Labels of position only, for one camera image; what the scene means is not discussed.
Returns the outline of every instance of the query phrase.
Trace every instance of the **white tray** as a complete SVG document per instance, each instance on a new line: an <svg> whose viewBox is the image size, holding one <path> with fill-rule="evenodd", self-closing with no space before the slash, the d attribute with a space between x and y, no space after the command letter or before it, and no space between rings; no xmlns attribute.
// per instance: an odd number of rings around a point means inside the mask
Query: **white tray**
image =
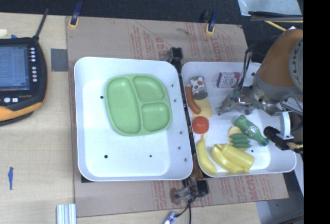
<svg viewBox="0 0 330 224"><path fill-rule="evenodd" d="M253 77L251 73L257 72L259 63L250 63L249 69L244 81L244 85L251 85ZM221 105L221 102L230 94L232 89L220 89L217 87L217 80L219 72L242 72L243 63L229 63L229 62L188 62L182 68L182 78L184 86L190 85L190 78L194 76L203 76L205 78L206 90L208 92L207 98L210 101L212 109L212 118L209 119L210 128L205 134L206 147L208 156L215 164L217 173L210 175L211 177L226 177L235 175L246 175L245 173L233 174L221 168L216 164L211 156L210 149L214 144L228 143L228 131L233 126L235 117L243 113L243 110L236 106L233 110L217 115L216 108ZM189 109L190 120L193 121L193 115ZM281 129L280 119L283 118L286 124L290 124L288 113L280 116L269 116L263 110L253 110L253 113L247 118L259 127L261 133L266 126L272 126L278 130ZM194 133L194 140L197 143L201 139L201 134ZM250 147L247 152L255 157L255 162L247 174L269 174L269 173L284 173L292 171L295 168L296 156L291 150L282 151L270 142L267 146L259 146L254 140L250 140Z"/></svg>
<svg viewBox="0 0 330 224"><path fill-rule="evenodd" d="M108 79L151 74L167 89L170 126L161 132L123 136L114 131L104 99ZM91 181L179 180L192 172L192 156L178 74L165 61L84 57L74 67L78 166Z"/></svg>

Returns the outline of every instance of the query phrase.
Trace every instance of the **green bottle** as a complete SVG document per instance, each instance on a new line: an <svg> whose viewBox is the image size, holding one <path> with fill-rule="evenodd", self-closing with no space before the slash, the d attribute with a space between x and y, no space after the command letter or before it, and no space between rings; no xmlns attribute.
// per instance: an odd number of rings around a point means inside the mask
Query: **green bottle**
<svg viewBox="0 0 330 224"><path fill-rule="evenodd" d="M234 125L239 127L248 137L255 139L262 146L266 146L269 140L261 135L260 129L250 122L244 115L240 115Z"/></svg>

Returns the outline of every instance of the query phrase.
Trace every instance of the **screen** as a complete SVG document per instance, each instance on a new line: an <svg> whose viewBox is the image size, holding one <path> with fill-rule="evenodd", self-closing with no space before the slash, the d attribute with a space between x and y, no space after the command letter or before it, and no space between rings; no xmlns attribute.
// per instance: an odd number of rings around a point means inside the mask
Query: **screen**
<svg viewBox="0 0 330 224"><path fill-rule="evenodd" d="M0 91L29 89L27 46L0 46Z"/></svg>

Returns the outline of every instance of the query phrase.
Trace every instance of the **toy bottle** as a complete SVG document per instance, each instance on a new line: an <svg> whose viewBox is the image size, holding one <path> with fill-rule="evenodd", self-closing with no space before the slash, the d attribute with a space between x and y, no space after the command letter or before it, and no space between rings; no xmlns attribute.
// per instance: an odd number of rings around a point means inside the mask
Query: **toy bottle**
<svg viewBox="0 0 330 224"><path fill-rule="evenodd" d="M234 125L239 127L248 137L255 139L262 146L266 146L269 140L261 135L260 129L249 121L244 115L240 115Z"/></svg>
<svg viewBox="0 0 330 224"><path fill-rule="evenodd" d="M224 156L234 163L240 165L247 172L254 163L254 157L232 145L217 144Z"/></svg>

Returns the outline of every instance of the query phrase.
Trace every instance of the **blue clip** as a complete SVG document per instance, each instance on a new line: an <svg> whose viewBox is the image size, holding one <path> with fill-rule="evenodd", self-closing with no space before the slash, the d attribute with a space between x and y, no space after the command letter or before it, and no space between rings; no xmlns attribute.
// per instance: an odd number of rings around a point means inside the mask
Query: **blue clip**
<svg viewBox="0 0 330 224"><path fill-rule="evenodd" d="M82 2L77 2L73 10L73 15L69 19L68 26L71 28L77 28L79 22L79 14L82 6Z"/></svg>
<svg viewBox="0 0 330 224"><path fill-rule="evenodd" d="M213 11L211 14L211 18L208 21L207 26L206 26L206 34L208 36L211 36L215 32L216 19L217 19L217 14L215 11Z"/></svg>

